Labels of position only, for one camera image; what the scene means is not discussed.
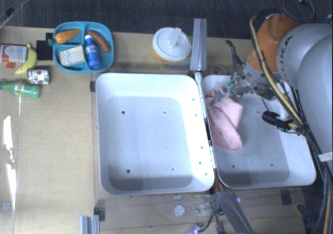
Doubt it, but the pink cloth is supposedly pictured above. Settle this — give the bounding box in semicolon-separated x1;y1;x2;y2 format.
205;86;244;151

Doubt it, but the blue bottle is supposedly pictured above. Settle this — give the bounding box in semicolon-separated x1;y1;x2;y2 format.
84;34;103;70

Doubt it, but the yellow and white carton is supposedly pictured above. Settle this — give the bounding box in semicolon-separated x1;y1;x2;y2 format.
58;45;87;68

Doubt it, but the blue divided plate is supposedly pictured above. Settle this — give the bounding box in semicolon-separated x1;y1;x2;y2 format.
52;21;115;74

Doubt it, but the white can with orange print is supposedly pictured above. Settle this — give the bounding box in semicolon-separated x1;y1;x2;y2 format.
27;68;50;86

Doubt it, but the orange carrot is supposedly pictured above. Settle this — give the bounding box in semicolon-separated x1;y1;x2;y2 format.
47;29;81;47

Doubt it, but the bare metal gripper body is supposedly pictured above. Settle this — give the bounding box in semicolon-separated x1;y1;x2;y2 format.
226;73;258;99

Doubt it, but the white plastic tray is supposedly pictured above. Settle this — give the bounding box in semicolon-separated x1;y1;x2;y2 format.
201;74;317;190
95;72;216;197

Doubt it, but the white and orange carton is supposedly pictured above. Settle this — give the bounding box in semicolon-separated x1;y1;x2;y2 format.
0;43;29;70

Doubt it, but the black cylinder on white bracket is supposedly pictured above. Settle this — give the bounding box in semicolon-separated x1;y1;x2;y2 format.
262;82;296;133

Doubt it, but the yellow banana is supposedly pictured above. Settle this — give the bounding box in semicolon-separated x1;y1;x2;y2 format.
14;43;38;76

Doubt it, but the green bottle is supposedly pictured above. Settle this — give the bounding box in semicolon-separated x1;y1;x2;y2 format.
0;80;42;99

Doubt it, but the yellow cup with white lid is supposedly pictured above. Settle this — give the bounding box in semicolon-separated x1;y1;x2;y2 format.
152;27;193;66

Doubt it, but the brown sausage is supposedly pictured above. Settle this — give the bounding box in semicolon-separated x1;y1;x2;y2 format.
86;30;111;54

